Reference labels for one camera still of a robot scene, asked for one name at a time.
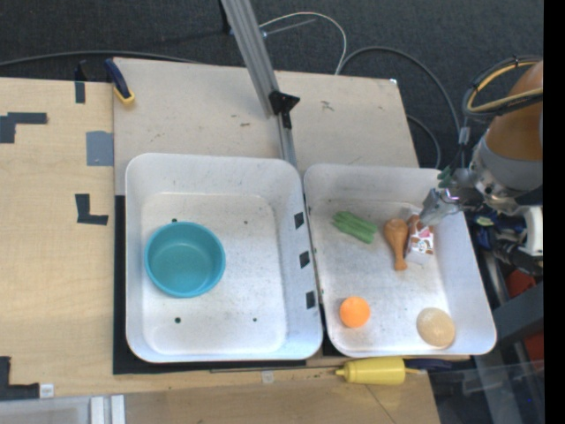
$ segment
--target round beige disc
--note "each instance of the round beige disc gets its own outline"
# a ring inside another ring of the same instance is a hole
[[[437,307],[427,307],[418,314],[418,333],[428,344],[447,347],[456,338],[456,326],[451,317]]]

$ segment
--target brown drumstick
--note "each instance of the brown drumstick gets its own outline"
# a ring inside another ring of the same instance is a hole
[[[395,254],[395,270],[406,270],[408,265],[404,260],[404,244],[408,238],[408,224],[401,218],[391,218],[383,228],[385,239]]]

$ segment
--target dark background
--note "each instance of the dark background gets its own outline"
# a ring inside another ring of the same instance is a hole
[[[375,45],[400,50],[356,56],[342,74],[396,79],[406,113],[440,142],[441,167],[456,152],[456,125],[444,94],[421,66],[444,87],[461,124],[463,94],[480,72],[514,55],[544,54],[544,0],[251,1],[260,23],[297,11],[334,19],[347,34],[348,54]],[[301,16],[265,29],[309,19],[314,22],[267,36],[275,69],[335,73],[343,39],[331,22]],[[77,64],[86,60],[88,79],[106,80],[102,62],[109,54],[85,52],[98,49],[244,65],[235,39],[222,32],[218,0],[0,0],[0,76],[74,80]],[[11,63],[77,51],[84,53]],[[506,82],[493,83],[484,96],[503,97]],[[431,138],[417,123],[410,127],[420,166],[435,166]],[[471,146],[484,130],[473,127]]]

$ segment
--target blue bowl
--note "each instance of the blue bowl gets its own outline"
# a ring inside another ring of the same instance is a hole
[[[222,279],[226,256],[211,230],[196,223],[169,223],[149,238],[145,268],[153,283],[177,298],[197,297]]]

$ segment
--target black hole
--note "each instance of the black hole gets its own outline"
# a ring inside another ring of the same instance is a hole
[[[316,306],[316,296],[314,291],[309,291],[306,293],[306,309]]]
[[[294,215],[294,225],[296,229],[304,224],[304,212],[298,212]]]
[[[300,254],[300,268],[303,269],[310,263],[310,253],[304,251]]]

